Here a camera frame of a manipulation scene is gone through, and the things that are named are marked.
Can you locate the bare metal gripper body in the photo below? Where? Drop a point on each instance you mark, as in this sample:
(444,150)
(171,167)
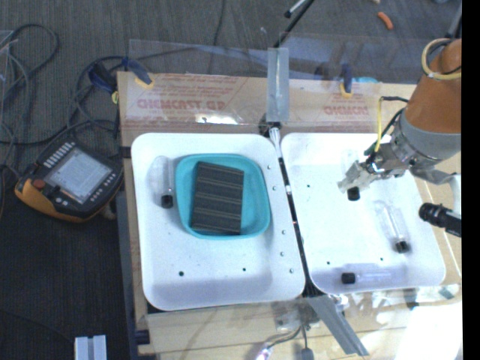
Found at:
(392,161)

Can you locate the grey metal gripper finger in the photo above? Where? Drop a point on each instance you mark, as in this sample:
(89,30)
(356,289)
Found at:
(350,184)
(358,168)

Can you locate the clear plastic bottle black cap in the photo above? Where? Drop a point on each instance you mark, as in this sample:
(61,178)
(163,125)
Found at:
(353,194)
(393,225)
(162,178)
(350,278)

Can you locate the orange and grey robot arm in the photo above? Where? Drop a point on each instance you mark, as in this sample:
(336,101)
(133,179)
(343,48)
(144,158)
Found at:
(435,103)

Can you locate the white plastic tray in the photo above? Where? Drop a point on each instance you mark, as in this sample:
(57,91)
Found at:
(210,268)
(345,234)

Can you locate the blue divided plate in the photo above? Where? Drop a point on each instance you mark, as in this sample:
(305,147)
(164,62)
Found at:
(258,201)

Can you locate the dark striped box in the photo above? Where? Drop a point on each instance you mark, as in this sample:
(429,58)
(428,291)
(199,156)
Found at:
(217,197)

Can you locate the orange sausage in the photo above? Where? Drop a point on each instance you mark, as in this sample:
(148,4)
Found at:
(386,20)

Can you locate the brown cardboard board red print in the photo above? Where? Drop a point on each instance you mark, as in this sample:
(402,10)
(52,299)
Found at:
(232,99)

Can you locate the black cylinder on white bracket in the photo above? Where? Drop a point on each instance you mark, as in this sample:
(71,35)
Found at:
(438,216)

